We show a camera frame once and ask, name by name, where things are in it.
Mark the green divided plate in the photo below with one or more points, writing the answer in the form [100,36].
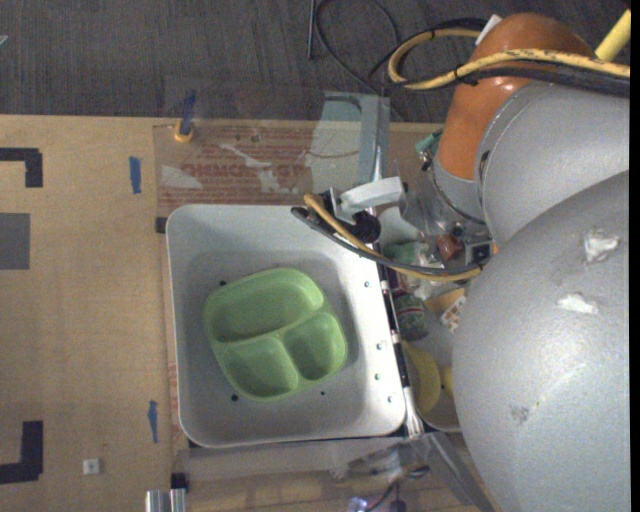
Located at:
[272,332]

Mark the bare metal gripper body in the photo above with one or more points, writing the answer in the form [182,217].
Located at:
[450,246]

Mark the green patterned can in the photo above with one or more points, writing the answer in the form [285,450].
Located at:
[411,315]

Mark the black cylinder on white bracket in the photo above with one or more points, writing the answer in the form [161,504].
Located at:
[372,194]

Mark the thin black and white rod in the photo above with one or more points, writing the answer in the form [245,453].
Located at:
[400,350]

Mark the white and red packet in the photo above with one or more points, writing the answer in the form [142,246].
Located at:
[454,316]

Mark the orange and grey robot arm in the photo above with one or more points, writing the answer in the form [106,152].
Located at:
[545,325]

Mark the small white square block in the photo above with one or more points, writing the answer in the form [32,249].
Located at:
[91,466]

